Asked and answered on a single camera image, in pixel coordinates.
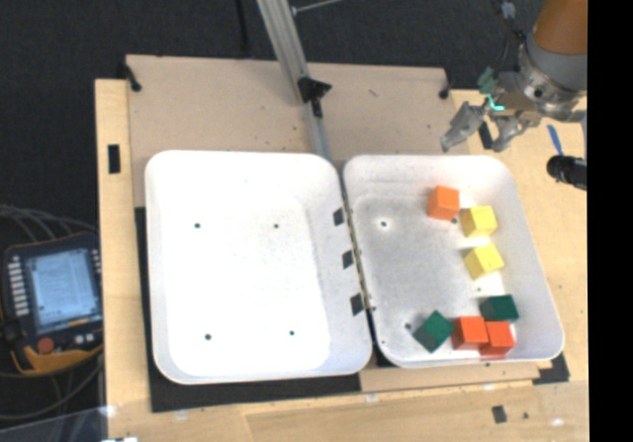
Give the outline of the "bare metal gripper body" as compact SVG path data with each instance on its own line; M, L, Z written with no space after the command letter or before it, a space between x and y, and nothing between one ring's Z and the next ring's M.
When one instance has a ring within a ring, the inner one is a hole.
M584 96L584 91L564 88L538 69L502 71L491 91L491 112L521 127L536 127L543 119L579 123L586 117L586 111L578 109Z

